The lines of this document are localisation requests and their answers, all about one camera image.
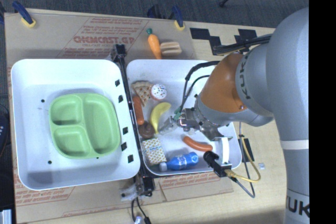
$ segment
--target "toy sausage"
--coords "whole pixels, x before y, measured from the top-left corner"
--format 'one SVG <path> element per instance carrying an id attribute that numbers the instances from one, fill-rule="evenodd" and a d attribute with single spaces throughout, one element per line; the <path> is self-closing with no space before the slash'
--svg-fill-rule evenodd
<path id="1" fill-rule="evenodd" d="M 145 122 L 142 112 L 141 99 L 139 96 L 135 95 L 133 97 L 134 112 L 136 117 L 136 122 L 138 125 L 142 125 Z"/>
<path id="2" fill-rule="evenodd" d="M 197 151 L 212 151 L 213 149 L 211 145 L 204 145 L 199 142 L 196 142 L 192 140 L 189 136 L 185 136 L 183 138 L 183 142 Z"/>

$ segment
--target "white basin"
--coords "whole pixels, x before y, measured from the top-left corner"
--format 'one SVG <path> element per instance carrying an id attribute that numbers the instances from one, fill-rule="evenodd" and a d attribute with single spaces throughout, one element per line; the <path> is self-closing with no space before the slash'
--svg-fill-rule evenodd
<path id="1" fill-rule="evenodd" d="M 13 65 L 11 76 L 18 175 L 27 188 L 101 183 L 137 174 L 140 158 L 116 64 L 109 60 L 25 59 Z M 56 150 L 48 110 L 53 99 L 70 93 L 98 93 L 111 100 L 121 132 L 117 150 L 88 159 L 66 158 Z"/>

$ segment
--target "toy carrot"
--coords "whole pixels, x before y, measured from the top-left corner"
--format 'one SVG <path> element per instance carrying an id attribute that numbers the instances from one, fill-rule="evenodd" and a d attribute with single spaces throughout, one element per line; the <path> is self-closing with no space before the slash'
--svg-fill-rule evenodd
<path id="1" fill-rule="evenodd" d="M 148 43 L 149 46 L 154 53 L 156 59 L 162 59 L 161 49 L 160 49 L 160 42 L 156 35 L 152 33 L 152 29 L 148 28 L 146 32 L 149 34 L 148 36 Z"/>

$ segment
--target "green plate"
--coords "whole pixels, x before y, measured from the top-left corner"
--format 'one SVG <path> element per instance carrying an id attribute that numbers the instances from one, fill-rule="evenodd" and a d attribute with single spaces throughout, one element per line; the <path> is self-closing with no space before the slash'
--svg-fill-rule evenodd
<path id="1" fill-rule="evenodd" d="M 49 122 L 55 148 L 68 158 L 108 155 L 120 144 L 114 106 L 100 94 L 76 93 L 54 99 Z"/>

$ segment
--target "plastic bottle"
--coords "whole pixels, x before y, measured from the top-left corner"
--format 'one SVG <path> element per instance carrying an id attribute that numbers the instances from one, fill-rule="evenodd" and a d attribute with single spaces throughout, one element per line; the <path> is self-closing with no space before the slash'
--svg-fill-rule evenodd
<path id="1" fill-rule="evenodd" d="M 178 155 L 172 158 L 169 162 L 159 164 L 159 169 L 162 172 L 171 170 L 183 170 L 198 163 L 198 155 L 195 152 L 190 152 L 184 155 Z"/>

